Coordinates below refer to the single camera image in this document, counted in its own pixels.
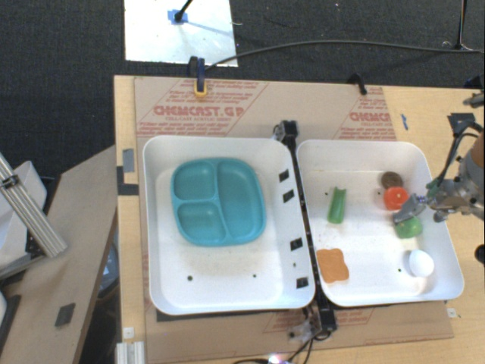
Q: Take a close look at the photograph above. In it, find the thin black rod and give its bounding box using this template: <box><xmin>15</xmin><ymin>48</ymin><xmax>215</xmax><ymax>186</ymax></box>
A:
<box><xmin>282</xmin><ymin>136</ymin><xmax>331</xmax><ymax>316</ymax></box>

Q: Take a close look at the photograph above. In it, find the teal divided plate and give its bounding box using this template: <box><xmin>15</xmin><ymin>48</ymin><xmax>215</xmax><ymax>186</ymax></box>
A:
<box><xmin>170</xmin><ymin>157</ymin><xmax>267</xmax><ymax>247</ymax></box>

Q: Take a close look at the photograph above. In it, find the brown cardboard board red print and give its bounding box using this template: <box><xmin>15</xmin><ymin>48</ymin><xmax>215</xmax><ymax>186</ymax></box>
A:
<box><xmin>133</xmin><ymin>76</ymin><xmax>455</xmax><ymax>364</ymax></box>

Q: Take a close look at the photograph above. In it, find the white egg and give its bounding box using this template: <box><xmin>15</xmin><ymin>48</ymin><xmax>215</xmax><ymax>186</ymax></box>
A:
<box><xmin>408</xmin><ymin>249</ymin><xmax>435</xmax><ymax>278</ymax></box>

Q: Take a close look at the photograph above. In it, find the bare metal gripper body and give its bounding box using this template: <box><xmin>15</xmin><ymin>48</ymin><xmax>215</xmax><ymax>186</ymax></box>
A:
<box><xmin>424</xmin><ymin>178</ymin><xmax>485</xmax><ymax>223</ymax></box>

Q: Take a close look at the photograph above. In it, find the white plastic tray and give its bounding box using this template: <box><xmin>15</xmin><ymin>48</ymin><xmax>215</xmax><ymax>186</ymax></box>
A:
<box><xmin>142</xmin><ymin>134</ymin><xmax>317</xmax><ymax>316</ymax></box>
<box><xmin>296</xmin><ymin>138</ymin><xmax>465</xmax><ymax>309</ymax></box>

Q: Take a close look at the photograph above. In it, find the orange bread slice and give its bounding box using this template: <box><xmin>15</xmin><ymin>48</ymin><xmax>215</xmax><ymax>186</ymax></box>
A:
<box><xmin>316</xmin><ymin>247</ymin><xmax>350</xmax><ymax>284</ymax></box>

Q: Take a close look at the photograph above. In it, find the brown biscuit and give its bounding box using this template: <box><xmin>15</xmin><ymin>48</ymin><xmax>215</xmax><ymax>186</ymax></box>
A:
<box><xmin>380</xmin><ymin>171</ymin><xmax>404</xmax><ymax>190</ymax></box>

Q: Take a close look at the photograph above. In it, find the red tomato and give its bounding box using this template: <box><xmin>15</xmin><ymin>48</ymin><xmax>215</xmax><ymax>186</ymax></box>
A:
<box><xmin>383</xmin><ymin>187</ymin><xmax>410</xmax><ymax>211</ymax></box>

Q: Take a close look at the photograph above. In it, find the green pepper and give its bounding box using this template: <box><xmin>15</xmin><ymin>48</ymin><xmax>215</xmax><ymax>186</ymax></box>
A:
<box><xmin>395</xmin><ymin>215</ymin><xmax>423</xmax><ymax>240</ymax></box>

